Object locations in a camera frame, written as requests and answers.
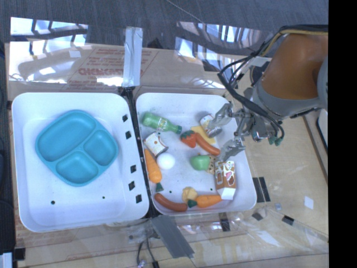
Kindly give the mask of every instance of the blue plate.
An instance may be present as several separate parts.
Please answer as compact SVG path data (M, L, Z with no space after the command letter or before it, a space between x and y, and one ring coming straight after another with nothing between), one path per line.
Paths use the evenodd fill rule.
M93 116L73 110L49 124L36 139L36 152L64 182L84 186L118 156L118 145Z

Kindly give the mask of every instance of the toy bottle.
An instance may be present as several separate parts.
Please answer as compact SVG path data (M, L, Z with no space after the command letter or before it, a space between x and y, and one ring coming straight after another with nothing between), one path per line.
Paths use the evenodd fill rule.
M172 124L168 119L146 112L143 116L142 123L145 126L154 128L158 131L172 131L176 134L180 134L182 127Z

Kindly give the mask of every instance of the egg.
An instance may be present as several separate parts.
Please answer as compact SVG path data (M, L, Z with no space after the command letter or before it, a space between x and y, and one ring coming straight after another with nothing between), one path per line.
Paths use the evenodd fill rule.
M175 157L170 153L161 153L156 159L156 163L162 170L169 170L175 165Z

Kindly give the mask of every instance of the brown sausage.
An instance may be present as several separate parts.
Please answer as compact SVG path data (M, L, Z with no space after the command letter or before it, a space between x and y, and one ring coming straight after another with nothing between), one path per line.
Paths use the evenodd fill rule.
M201 148L205 151L207 151L208 153L210 153L211 155L214 156L218 156L221 153L221 150L219 150L218 148L210 145L202 136L201 134L199 134L198 132L195 133L196 134L196 142L198 145L201 146Z
M174 210L175 212L185 212L187 211L187 204L185 203L174 203L167 198L165 198L162 194L156 193L154 196L155 200L160 203L163 207L166 207L170 210Z

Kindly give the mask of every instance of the tin can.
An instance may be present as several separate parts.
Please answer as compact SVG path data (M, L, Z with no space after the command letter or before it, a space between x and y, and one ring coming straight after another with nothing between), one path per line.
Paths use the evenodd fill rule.
M143 142L155 157L168 149L168 147L162 142L160 133L156 131L147 136Z
M210 123L211 120L213 120L214 117L212 114L208 114L206 116L204 116L201 120L200 120L200 124L201 127L203 128L203 130L206 132L208 138L213 138L214 136L218 135L220 132L222 132L222 128L217 126L213 129L208 129L208 124Z

